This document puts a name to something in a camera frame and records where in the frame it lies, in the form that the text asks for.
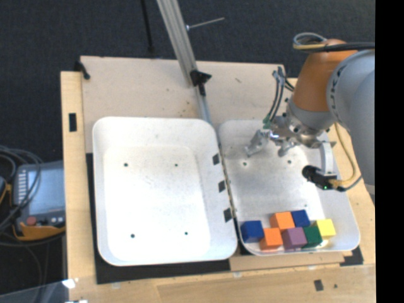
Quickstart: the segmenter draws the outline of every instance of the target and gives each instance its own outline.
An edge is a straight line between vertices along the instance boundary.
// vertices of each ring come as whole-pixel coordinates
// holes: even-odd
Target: black bracket
[[[192,84],[194,86],[198,86],[199,94],[205,97],[206,96],[205,83],[212,77],[212,75],[199,72],[196,69],[191,71],[190,75],[192,79]]]
[[[91,78],[91,76],[87,73],[86,67],[84,67],[84,64],[80,61],[76,61],[74,63],[74,71],[83,72],[83,76],[86,80],[89,80]]]

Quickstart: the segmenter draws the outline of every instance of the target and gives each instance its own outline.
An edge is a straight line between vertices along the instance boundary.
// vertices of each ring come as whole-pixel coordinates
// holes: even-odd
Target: black connector
[[[336,175],[321,175],[320,169],[315,166],[307,165],[303,168],[303,176],[310,182],[313,182],[318,188],[323,190],[333,189],[333,185],[330,183],[331,179],[336,179]]]

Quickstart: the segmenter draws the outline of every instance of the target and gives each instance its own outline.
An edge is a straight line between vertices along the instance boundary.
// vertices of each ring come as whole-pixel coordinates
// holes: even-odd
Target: wooden table
[[[142,80],[153,81],[156,76],[161,74],[161,69],[166,68],[168,70],[162,74],[169,78],[168,81],[164,81],[165,88],[172,89],[172,92],[176,86],[183,88],[184,78],[176,61],[108,57],[82,57],[81,60],[92,76],[91,84],[97,84],[101,89],[100,93],[103,93],[104,85],[105,88],[114,86],[124,90],[128,84],[130,86],[135,83],[131,83],[131,80],[135,80],[134,78],[137,80],[137,74],[143,76]],[[145,74],[139,66],[148,66],[150,68],[148,74]],[[225,85],[239,83],[244,83],[246,86],[254,86],[254,84],[264,86],[265,82],[268,82],[268,78],[264,77],[263,73],[271,70],[274,64],[198,62],[198,67],[199,70],[218,78],[216,81],[212,79],[207,83],[207,88],[210,89],[208,95],[211,92],[212,98],[211,101],[208,100],[208,103],[213,104],[212,116],[221,121],[226,119],[225,116],[232,116],[232,112],[243,112],[244,108],[251,107],[251,104],[245,102],[245,97],[240,97],[240,100],[244,98],[244,102],[238,105],[237,89],[233,89],[232,91],[236,91],[236,93],[231,96],[232,110],[222,109],[222,112],[226,112],[226,114],[221,114],[220,111],[217,111],[218,107],[214,107],[214,105],[220,104],[220,100],[217,100],[219,95],[215,94],[222,92],[215,89],[215,86],[218,85],[222,88]],[[128,71],[130,73],[122,79],[122,73],[128,73]],[[97,78],[97,73],[107,75],[108,80],[105,77],[102,78],[101,74]],[[232,73],[237,73],[237,76],[233,77],[233,75],[230,83],[223,82],[221,78],[232,75]],[[230,258],[230,272],[98,285],[95,277],[85,159],[85,153],[88,151],[88,147],[91,147],[86,142],[88,128],[85,128],[83,114],[83,89],[86,91],[87,84],[90,83],[83,80],[82,74],[79,72],[61,73],[68,278],[75,282],[75,288],[70,290],[71,300],[164,303],[263,302],[266,300],[283,303],[302,301],[368,303],[376,301],[375,210],[363,182],[348,192],[360,229],[360,251],[364,259],[363,264],[340,266],[340,263],[349,259],[349,256],[352,255],[351,252],[326,252],[304,256],[293,255],[293,257],[287,258],[285,256],[265,257],[264,259],[255,256],[241,256],[236,253]],[[245,93],[246,89],[239,91],[239,93]],[[266,104],[269,102],[270,98],[264,101]],[[198,116],[192,107],[184,109],[184,113],[189,117]],[[76,129],[72,129],[70,125],[69,119],[72,114],[76,116]],[[260,116],[259,111],[253,116]],[[337,140],[334,129],[329,132],[329,137],[331,141]],[[350,137],[346,131],[343,131],[343,138],[352,152]],[[334,153],[342,176],[350,175],[350,164],[339,143],[334,147]]]

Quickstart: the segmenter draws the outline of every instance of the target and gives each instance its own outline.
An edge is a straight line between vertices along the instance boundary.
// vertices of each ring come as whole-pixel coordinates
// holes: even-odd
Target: cube
[[[246,244],[259,242],[264,237],[263,225],[260,220],[245,221],[240,229],[242,240]]]
[[[307,244],[306,235],[302,227],[289,228],[282,232],[285,250],[301,249]]]
[[[272,228],[279,228],[280,232],[295,227],[295,223],[290,211],[274,213],[270,217],[270,224]]]
[[[323,242],[323,238],[317,226],[303,227],[303,231],[307,240],[307,244],[302,247],[303,249],[316,247]]]
[[[279,228],[264,228],[264,237],[259,242],[262,251],[278,249],[283,245]]]
[[[323,240],[328,240],[331,237],[333,237],[334,235],[336,235],[334,223],[333,223],[332,219],[316,220],[313,223],[313,226],[318,227],[320,234],[321,234],[321,238],[323,238]]]
[[[309,216],[305,210],[297,210],[290,212],[296,227],[310,226]]]

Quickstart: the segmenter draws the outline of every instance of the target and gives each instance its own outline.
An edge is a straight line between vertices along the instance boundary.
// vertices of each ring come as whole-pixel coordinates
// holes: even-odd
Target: green block
[[[321,237],[320,230],[316,226],[312,227],[304,227],[304,234],[306,235],[307,245],[302,248],[312,248],[320,245],[323,242],[323,238]]]

